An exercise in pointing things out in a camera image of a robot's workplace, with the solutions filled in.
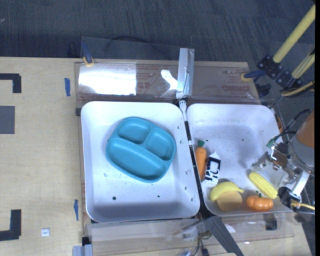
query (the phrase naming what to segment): yellow corn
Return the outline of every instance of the yellow corn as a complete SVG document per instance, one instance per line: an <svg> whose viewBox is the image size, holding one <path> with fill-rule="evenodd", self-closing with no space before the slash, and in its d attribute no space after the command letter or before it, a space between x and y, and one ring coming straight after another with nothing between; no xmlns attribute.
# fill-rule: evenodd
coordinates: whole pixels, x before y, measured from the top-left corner
<svg viewBox="0 0 320 256"><path fill-rule="evenodd" d="M249 174L249 180L259 189L265 196L275 199L278 195L277 190L264 177L256 171Z"/></svg>

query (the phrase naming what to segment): toy carrot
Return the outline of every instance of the toy carrot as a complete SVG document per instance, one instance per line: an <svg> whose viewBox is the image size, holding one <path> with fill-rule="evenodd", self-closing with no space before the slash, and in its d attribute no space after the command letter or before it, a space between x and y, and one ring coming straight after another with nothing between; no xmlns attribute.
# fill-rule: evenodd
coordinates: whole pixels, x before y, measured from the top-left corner
<svg viewBox="0 0 320 256"><path fill-rule="evenodd" d="M198 147L195 150L195 161L199 172L200 180L204 178L206 169L207 150L203 147L204 141L198 140Z"/></svg>

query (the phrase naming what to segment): yellow pole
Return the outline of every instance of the yellow pole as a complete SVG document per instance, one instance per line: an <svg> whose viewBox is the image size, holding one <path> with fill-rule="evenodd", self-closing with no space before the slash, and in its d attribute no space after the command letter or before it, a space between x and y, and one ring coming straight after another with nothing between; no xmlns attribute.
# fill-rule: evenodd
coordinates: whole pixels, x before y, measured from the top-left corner
<svg viewBox="0 0 320 256"><path fill-rule="evenodd" d="M310 66L315 63L315 53L308 55L301 63L292 71L292 77L294 79L299 79Z"/></svg>
<svg viewBox="0 0 320 256"><path fill-rule="evenodd" d="M314 4L310 10L306 13L300 23L295 27L289 37L285 40L280 49L273 56L275 63L280 63L299 38L304 34L312 22L316 19L316 5Z"/></svg>

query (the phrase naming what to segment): blue plate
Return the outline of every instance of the blue plate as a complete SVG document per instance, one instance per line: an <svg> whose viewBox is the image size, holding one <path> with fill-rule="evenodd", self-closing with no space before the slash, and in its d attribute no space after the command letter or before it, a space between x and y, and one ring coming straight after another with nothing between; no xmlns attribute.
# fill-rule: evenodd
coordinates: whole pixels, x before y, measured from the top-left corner
<svg viewBox="0 0 320 256"><path fill-rule="evenodd" d="M176 153L174 138L140 117L125 118L111 135L105 155L119 171L146 183L160 180Z"/></svg>

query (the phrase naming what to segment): toy sink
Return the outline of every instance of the toy sink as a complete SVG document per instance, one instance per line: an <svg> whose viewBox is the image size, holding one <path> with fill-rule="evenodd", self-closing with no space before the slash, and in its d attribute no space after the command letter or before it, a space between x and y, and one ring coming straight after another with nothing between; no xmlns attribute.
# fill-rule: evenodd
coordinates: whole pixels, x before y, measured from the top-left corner
<svg viewBox="0 0 320 256"><path fill-rule="evenodd" d="M257 214L246 205L248 196L258 195L257 188L248 178L251 166L263 155L270 153L268 141L279 134L274 114L263 105L195 103L187 109L192 144L205 141L208 155L216 152L220 157L219 181L231 181L244 190L239 209L222 211L209 199L210 188L202 186L206 208L218 216ZM271 184L277 184L284 173L261 172ZM273 200L270 212L291 212L279 198Z"/></svg>
<svg viewBox="0 0 320 256"><path fill-rule="evenodd" d="M208 155L214 151L219 155L219 180L232 181L244 189L244 201L247 196L254 195L256 188L248 179L248 170L268 151L268 141L279 134L271 110L262 105L194 103L187 108L186 114L194 149L197 141L203 140ZM136 127L132 117L152 125L139 124L140 130L131 133L129 130ZM194 170L183 115L176 105L91 101L81 110L81 128L86 210L91 219L118 222L190 218L197 214L201 189L197 186L196 176L199 176ZM170 142L163 131L172 136L174 142ZM157 140L148 144L148 138L152 136L160 138L167 149L154 147L159 144ZM119 145L119 140L125 140L124 144ZM109 152L108 144L114 147ZM149 178L141 173L137 175L130 162L123 165L119 160L122 152L118 149L121 147L130 149L131 153L147 150L148 161L151 166L159 167L159 172L155 171ZM280 180L279 175L275 171L265 178L274 184ZM209 189L202 187L205 206L214 215L256 214L245 203L240 209L221 211L209 200L209 193ZM270 212L288 211L290 209L277 198Z"/></svg>
<svg viewBox="0 0 320 256"><path fill-rule="evenodd" d="M140 133L130 133L128 127L136 125L132 119L126 126L120 124L131 117L144 119L157 127L150 126L149 129L148 125L141 124ZM177 106L163 102L91 101L81 110L81 127L86 210L91 219L118 222L189 218L197 214L200 199L196 175L183 115ZM146 147L148 153L158 154L160 157L149 154L151 163L156 166L165 166L173 156L163 176L156 175L144 182L112 164L106 157L106 147L116 130L115 140L133 141ZM175 153L170 151L173 142L164 131L174 138ZM164 141L161 144L169 150L155 147L157 139ZM117 159L121 152L113 151L113 154L113 159Z"/></svg>

